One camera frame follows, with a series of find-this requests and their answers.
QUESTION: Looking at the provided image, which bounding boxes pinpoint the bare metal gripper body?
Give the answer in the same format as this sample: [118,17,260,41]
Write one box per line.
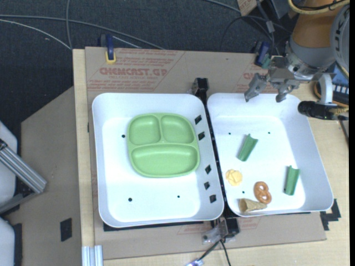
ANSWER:
[265,54,320,90]

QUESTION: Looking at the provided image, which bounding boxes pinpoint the green celery stick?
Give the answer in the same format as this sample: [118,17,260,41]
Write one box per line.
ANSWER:
[283,165,301,196]
[236,133,259,162]

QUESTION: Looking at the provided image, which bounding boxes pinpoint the white plastic tray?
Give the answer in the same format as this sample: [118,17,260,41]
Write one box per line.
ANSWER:
[206,92,334,218]
[91,92,225,228]

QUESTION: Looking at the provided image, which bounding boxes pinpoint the yellow pasta piece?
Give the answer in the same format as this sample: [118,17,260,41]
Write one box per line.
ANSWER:
[225,169,244,187]

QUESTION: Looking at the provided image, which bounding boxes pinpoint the brown pretzel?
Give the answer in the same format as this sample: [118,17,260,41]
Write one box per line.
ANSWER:
[253,181,272,204]

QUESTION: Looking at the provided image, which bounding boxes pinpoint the green divided plate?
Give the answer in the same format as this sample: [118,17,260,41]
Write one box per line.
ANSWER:
[126,112,201,178]

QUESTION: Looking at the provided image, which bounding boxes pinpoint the tan ice cream cone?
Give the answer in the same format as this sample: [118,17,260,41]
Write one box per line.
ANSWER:
[238,198,268,213]

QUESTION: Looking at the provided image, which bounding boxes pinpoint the brown cardboard board red print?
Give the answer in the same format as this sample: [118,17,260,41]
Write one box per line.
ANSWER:
[84,46,328,261]

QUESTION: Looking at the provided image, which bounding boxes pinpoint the black cylinder on white bracket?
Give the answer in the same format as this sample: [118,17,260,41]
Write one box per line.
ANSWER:
[297,73,338,120]

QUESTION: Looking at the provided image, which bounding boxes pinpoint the black block with thin wires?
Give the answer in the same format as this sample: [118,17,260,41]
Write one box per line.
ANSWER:
[201,217,240,245]
[191,77,209,95]

